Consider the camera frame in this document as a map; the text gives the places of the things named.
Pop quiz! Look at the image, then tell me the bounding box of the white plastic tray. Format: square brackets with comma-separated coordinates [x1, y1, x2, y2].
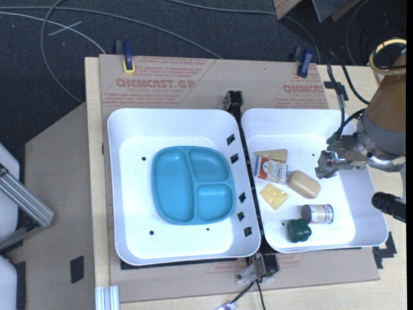
[240, 108, 389, 254]
[106, 108, 262, 267]

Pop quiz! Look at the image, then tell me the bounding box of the yellow cheese slice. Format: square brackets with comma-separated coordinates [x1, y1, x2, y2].
[259, 183, 289, 211]

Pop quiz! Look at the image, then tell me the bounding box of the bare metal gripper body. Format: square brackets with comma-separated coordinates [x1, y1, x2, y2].
[334, 133, 407, 173]

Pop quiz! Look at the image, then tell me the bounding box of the beige wedge biscuit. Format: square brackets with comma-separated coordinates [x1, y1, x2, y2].
[255, 149, 289, 165]

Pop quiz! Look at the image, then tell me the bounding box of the blue divided plate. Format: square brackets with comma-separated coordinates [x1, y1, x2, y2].
[150, 145, 235, 226]

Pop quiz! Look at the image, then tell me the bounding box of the brown cardboard board red print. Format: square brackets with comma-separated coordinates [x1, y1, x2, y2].
[98, 54, 381, 304]

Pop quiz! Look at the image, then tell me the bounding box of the white and orange carton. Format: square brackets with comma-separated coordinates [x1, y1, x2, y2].
[254, 156, 289, 185]

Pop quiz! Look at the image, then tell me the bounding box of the white small can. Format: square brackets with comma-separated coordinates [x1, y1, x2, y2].
[301, 203, 334, 225]

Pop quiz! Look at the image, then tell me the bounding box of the tan bread roll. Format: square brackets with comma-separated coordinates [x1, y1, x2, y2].
[287, 170, 321, 200]

